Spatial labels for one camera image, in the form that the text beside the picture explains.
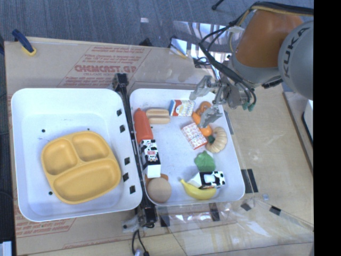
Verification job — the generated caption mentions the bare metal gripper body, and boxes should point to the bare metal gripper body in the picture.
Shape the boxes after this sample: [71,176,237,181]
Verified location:
[212,79,251,110]

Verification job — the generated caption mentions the orange pretzel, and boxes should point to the orange pretzel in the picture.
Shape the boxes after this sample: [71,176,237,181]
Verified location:
[197,101,214,117]

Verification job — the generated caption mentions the orange carrot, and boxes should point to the orange carrot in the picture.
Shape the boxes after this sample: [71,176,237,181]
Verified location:
[191,111,213,137]

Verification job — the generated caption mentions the orange and white packet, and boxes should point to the orange and white packet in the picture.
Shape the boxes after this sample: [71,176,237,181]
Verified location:
[181,122,208,151]

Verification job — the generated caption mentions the red white blue carton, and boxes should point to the red white blue carton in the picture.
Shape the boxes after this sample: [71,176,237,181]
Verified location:
[168,99,196,117]

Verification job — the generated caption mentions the green leaf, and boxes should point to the green leaf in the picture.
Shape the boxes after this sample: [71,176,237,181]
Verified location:
[193,150,216,173]

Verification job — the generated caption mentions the tan hot dog bun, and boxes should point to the tan hot dog bun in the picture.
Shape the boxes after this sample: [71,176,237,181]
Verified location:
[145,108,171,125]

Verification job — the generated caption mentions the white plastic tray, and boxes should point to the white plastic tray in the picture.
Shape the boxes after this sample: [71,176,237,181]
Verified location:
[129,88,246,207]
[10,87,143,223]

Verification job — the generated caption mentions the small cow print carton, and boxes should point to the small cow print carton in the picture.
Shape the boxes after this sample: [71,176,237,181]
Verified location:
[186,170,226,190]

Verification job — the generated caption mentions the orange bottle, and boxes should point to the orange bottle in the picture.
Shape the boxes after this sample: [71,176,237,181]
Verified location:
[133,108,155,144]

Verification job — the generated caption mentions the tall cow print carton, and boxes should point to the tall cow print carton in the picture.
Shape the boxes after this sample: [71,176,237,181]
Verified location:
[139,139,162,179]

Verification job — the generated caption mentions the yellow banana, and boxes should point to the yellow banana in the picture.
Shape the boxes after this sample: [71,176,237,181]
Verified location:
[180,179,217,201]

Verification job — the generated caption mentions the thin black rod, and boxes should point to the thin black rod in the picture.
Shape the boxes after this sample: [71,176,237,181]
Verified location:
[120,86,150,210]

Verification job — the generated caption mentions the brown round bread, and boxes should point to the brown round bread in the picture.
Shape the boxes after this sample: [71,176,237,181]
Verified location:
[147,177,173,204]

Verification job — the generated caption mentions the yellow divided plate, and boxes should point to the yellow divided plate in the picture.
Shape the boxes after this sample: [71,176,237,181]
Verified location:
[40,131,122,205]

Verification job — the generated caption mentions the brown cardboard board red print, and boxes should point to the brown cardboard board red print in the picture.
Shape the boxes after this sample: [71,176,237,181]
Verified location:
[4,37,314,256]

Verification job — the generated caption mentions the black cylinder on white bracket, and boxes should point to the black cylinder on white bracket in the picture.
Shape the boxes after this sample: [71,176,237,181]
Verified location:
[261,77,283,90]

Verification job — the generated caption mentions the black block with thin wires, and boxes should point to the black block with thin wires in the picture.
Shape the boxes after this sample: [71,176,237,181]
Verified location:
[135,205,158,228]
[111,73,130,91]

